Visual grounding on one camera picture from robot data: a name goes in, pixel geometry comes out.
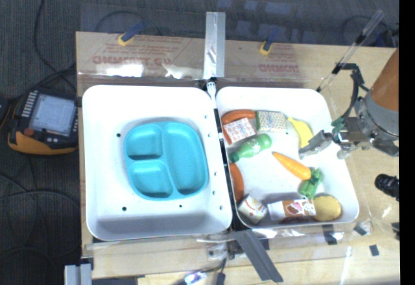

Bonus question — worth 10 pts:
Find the black cylinder on white bracket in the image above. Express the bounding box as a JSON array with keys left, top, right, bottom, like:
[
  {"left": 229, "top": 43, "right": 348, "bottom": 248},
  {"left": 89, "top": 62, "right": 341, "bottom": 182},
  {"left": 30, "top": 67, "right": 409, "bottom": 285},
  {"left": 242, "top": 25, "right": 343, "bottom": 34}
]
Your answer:
[{"left": 374, "top": 173, "right": 400, "bottom": 202}]

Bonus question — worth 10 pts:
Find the green and white carton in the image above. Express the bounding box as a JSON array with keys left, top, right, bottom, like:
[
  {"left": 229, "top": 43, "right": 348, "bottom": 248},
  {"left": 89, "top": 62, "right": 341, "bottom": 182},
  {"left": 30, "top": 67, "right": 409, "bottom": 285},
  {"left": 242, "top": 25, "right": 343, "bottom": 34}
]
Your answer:
[{"left": 255, "top": 110, "right": 288, "bottom": 133}]

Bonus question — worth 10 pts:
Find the green bottle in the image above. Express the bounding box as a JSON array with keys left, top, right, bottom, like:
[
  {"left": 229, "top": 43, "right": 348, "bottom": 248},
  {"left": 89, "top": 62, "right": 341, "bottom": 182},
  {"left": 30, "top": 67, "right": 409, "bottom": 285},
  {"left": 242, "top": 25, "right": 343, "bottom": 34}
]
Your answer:
[{"left": 228, "top": 133, "right": 273, "bottom": 163}]

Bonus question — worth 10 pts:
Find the yellow banana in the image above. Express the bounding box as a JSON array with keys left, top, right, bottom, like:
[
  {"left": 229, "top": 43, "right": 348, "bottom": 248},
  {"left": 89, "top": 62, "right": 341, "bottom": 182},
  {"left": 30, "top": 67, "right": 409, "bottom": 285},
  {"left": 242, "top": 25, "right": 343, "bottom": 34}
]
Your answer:
[{"left": 287, "top": 117, "right": 314, "bottom": 149}]

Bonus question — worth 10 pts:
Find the yellow round biscuit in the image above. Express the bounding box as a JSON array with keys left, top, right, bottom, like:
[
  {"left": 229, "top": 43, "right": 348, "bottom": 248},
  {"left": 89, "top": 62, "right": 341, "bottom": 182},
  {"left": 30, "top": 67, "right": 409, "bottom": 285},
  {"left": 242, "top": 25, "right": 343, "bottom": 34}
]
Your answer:
[{"left": 312, "top": 193, "right": 342, "bottom": 223}]

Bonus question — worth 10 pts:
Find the green vegetable bunch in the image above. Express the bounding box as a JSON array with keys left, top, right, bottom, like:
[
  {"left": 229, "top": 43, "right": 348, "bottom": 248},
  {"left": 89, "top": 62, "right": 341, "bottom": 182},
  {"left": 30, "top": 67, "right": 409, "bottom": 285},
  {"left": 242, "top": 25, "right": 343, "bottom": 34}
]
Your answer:
[{"left": 298, "top": 168, "right": 324, "bottom": 200}]

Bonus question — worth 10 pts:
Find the orange sausage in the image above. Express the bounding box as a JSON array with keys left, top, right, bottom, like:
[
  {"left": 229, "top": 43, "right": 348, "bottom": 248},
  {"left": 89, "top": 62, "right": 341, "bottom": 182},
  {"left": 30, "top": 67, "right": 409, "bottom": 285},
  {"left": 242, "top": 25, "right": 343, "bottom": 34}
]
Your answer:
[
  {"left": 228, "top": 163, "right": 246, "bottom": 204},
  {"left": 220, "top": 109, "right": 257, "bottom": 126}
]

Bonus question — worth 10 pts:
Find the brown cardboard board red print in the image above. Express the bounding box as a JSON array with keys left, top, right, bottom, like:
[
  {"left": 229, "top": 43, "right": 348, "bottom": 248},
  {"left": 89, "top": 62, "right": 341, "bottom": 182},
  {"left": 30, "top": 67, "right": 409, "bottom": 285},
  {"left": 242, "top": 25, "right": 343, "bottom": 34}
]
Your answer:
[{"left": 75, "top": 30, "right": 400, "bottom": 280}]

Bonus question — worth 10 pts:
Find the white can with orange print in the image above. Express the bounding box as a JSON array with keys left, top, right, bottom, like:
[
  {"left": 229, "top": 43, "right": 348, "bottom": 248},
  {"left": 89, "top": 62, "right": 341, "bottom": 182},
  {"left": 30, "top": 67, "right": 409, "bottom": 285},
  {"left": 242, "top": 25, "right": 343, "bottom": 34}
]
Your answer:
[{"left": 237, "top": 193, "right": 268, "bottom": 225}]

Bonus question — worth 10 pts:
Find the orange carrot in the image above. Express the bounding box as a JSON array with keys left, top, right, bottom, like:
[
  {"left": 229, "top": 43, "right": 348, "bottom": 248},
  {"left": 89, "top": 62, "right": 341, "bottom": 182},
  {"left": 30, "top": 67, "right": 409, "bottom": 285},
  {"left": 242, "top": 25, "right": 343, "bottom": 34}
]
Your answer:
[{"left": 272, "top": 151, "right": 313, "bottom": 181}]

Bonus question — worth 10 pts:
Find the white plastic tray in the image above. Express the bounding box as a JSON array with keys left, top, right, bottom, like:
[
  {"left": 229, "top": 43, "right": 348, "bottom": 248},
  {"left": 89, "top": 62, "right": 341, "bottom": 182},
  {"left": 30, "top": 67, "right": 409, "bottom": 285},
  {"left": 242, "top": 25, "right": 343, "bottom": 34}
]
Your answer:
[
  {"left": 81, "top": 84, "right": 233, "bottom": 242},
  {"left": 215, "top": 85, "right": 361, "bottom": 230}
]

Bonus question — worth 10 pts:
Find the orange and white packet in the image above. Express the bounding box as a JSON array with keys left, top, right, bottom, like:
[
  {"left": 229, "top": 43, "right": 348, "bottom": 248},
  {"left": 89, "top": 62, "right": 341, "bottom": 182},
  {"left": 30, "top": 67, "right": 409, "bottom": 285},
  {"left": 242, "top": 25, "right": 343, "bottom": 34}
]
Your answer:
[{"left": 222, "top": 117, "right": 257, "bottom": 145}]

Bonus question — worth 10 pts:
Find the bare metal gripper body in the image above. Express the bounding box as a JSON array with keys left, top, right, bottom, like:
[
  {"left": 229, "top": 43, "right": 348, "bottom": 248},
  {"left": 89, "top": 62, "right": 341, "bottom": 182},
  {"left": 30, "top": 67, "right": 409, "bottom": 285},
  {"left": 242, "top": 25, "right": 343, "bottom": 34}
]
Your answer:
[{"left": 331, "top": 116, "right": 374, "bottom": 152}]

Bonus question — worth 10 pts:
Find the blue divided plate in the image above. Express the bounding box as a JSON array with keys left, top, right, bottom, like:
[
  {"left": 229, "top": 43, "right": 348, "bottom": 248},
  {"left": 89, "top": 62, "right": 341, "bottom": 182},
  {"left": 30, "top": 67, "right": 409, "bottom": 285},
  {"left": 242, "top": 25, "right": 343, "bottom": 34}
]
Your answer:
[{"left": 123, "top": 120, "right": 209, "bottom": 201}]

